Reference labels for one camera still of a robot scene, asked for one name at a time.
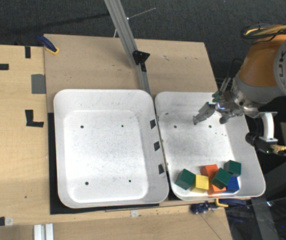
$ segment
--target wooden table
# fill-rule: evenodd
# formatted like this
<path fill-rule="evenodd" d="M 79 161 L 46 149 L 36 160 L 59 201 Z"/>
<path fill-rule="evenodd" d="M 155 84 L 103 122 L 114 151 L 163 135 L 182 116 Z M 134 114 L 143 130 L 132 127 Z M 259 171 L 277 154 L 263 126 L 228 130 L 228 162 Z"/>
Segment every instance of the wooden table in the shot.
<path fill-rule="evenodd" d="M 148 236 L 173 236 L 169 232 L 183 227 L 190 227 L 190 231 L 181 232 L 186 234 L 213 232 L 207 224 L 212 221 L 218 227 L 215 235 L 219 231 L 221 239 L 231 239 L 223 209 L 203 215 L 209 217 L 204 221 L 189 212 L 186 204 L 190 202 L 183 201 L 166 200 L 160 207 L 140 209 L 137 218 L 130 218 L 129 210 L 50 215 L 47 113 L 53 112 L 55 93 L 67 88 L 139 89 L 139 86 L 136 71 L 129 67 L 117 38 L 52 34 L 46 37 L 60 49 L 58 55 L 42 47 L 31 47 L 31 58 L 25 58 L 24 46 L 0 45 L 0 64 L 10 65 L 9 70 L 0 70 L 0 217 L 14 221 L 14 226 L 0 228 L 0 236 L 11 236 L 10 232 L 13 238 L 18 232 L 27 236 L 32 225 L 55 223 L 55 234 L 62 234 L 59 239 L 69 239 L 69 227 L 75 230 L 72 236 L 77 232 L 79 239 L 82 238 L 77 227 L 82 232 L 97 229 L 97 237 L 112 238 L 112 231 L 109 234 L 104 227 L 99 229 L 102 221 L 114 230 L 119 225 L 133 224 L 131 228 L 126 226 L 128 239 L 132 234 L 151 239 Z M 142 39 L 136 42 L 139 50 L 151 53 L 146 67 L 153 97 L 163 91 L 216 91 L 203 43 Z M 45 68 L 47 94 L 34 94 L 31 76 L 44 75 Z M 44 122 L 44 127 L 26 126 L 25 110 L 33 110 L 34 121 Z M 143 225 L 146 234 L 141 231 Z"/>

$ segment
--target cube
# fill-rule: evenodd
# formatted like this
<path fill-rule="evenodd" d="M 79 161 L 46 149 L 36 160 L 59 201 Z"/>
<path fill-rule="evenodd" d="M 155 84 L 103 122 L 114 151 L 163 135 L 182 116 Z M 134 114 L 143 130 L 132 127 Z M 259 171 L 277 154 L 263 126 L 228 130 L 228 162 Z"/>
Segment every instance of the cube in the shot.
<path fill-rule="evenodd" d="M 211 181 L 211 179 L 213 178 L 213 176 L 215 175 L 215 173 L 218 171 L 218 167 L 216 164 L 211 164 L 211 165 L 206 165 L 204 167 L 201 168 L 201 174 L 204 176 L 208 176 L 208 179 Z M 219 189 L 217 186 L 211 184 L 211 182 L 209 182 L 209 186 L 208 186 L 208 195 L 216 195 L 216 194 L 221 194 L 223 192 L 226 191 L 226 188 L 222 188 Z"/>
<path fill-rule="evenodd" d="M 232 176 L 231 179 L 229 180 L 227 186 L 226 186 L 226 191 L 224 193 L 232 194 L 238 190 L 239 190 L 239 185 L 238 185 L 237 177 Z"/>
<path fill-rule="evenodd" d="M 213 176 L 211 183 L 221 190 L 227 186 L 231 177 L 232 175 L 229 172 L 220 168 Z"/>
<path fill-rule="evenodd" d="M 241 163 L 229 160 L 224 164 L 224 170 L 228 171 L 233 177 L 241 175 Z"/>
<path fill-rule="evenodd" d="M 208 187 L 209 187 L 208 176 L 197 174 L 195 176 L 195 181 L 193 182 L 191 190 L 196 193 L 204 193 L 208 190 Z"/>
<path fill-rule="evenodd" d="M 190 172 L 189 170 L 183 169 L 176 181 L 175 184 L 181 187 L 184 190 L 187 190 L 193 185 L 193 182 L 195 181 L 195 174 Z"/>

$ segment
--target orange cube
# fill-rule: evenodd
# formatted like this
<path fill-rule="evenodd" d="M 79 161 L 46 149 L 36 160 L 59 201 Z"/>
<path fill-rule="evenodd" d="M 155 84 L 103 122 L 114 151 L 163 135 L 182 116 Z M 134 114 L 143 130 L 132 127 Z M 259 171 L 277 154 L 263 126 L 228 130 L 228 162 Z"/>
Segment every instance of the orange cube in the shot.
<path fill-rule="evenodd" d="M 209 182 L 212 180 L 214 177 L 215 173 L 218 171 L 218 167 L 216 164 L 211 164 L 211 165 L 206 165 L 204 166 L 201 170 L 201 174 L 204 176 L 208 176 Z M 217 186 L 214 186 L 212 183 L 209 183 L 209 188 L 208 188 L 208 195 L 216 195 L 220 194 L 226 191 L 226 188 L 219 189 Z"/>

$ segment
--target gray tape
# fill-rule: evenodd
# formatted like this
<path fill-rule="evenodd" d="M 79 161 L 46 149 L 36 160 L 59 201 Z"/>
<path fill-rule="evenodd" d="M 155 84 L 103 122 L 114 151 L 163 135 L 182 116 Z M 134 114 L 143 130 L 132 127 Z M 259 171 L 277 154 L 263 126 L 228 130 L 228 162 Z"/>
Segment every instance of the gray tape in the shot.
<path fill-rule="evenodd" d="M 32 94 L 46 94 L 45 75 L 32 75 Z"/>

